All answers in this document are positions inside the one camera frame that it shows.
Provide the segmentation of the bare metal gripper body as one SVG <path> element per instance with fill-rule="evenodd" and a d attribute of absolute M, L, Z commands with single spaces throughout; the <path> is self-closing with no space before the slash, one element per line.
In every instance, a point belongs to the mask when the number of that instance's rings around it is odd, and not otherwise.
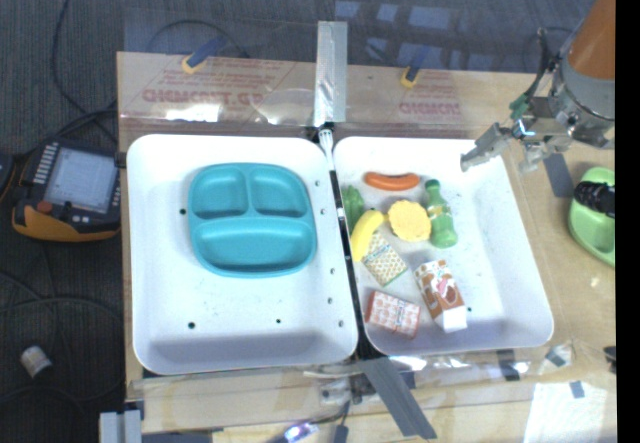
<path fill-rule="evenodd" d="M 614 150 L 614 120 L 605 118 L 571 97 L 533 97 L 515 119 L 515 138 L 549 150 L 566 150 L 579 142 Z"/>

